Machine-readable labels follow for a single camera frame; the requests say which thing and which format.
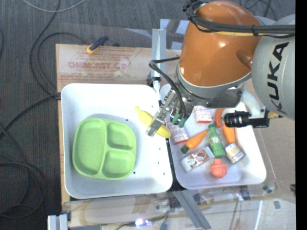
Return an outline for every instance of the yellow banana toy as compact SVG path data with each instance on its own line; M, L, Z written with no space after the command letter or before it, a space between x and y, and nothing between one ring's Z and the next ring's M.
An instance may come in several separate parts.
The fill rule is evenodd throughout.
M134 108L139 114L139 119L148 127L153 119L153 116L147 111L139 109L138 106ZM164 138L170 138L172 136L171 131L165 125L161 125L160 128L156 131L157 135L160 135Z

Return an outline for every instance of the orange carrot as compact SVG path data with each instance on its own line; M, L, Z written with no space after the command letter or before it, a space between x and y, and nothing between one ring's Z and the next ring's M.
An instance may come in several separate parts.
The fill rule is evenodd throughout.
M193 137L189 138L187 140L186 146L181 148L181 151L183 153L187 153L188 150L192 150L194 148L196 148L201 141L205 138L206 134L208 133L208 130L204 130L196 135L194 135Z
M236 133L234 127L227 127L226 124L223 124L223 132L225 134L228 144L236 143Z
M219 108L215 111L215 115L214 115L214 122L215 122L215 126L217 128L222 127L222 112L224 111L223 108Z

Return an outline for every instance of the orange toy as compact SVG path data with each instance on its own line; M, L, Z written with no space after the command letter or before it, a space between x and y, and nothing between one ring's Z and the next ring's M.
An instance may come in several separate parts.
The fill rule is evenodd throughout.
M195 136L191 137L190 139L187 140L186 146L181 148L181 151L183 153L187 153L188 150L195 149L201 141L205 138L206 134L208 133L208 130L204 130Z
M214 177L223 178L227 174L227 167L228 164L223 163L222 159L214 159L210 169Z
M223 124L223 132L228 144L236 143L236 132L234 127L227 127L226 124Z
M215 122L215 126L217 128L220 128L223 125L223 123L222 123L222 113L223 113L223 111L224 111L223 108L219 108L215 111L214 122Z

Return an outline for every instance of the toy bottle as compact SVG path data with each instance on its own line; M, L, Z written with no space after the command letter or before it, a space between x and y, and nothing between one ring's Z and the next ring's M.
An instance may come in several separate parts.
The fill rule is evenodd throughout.
M223 148L222 140L220 135L216 132L215 124L210 124L208 126L210 131L210 147L214 157L220 159L225 156L225 150Z

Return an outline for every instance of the green divided plate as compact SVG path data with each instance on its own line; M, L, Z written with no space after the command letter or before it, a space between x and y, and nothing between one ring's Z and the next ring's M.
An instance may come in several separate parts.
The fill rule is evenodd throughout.
M136 137L126 124L87 118L77 127L72 148L72 162L82 175L120 180L133 171Z

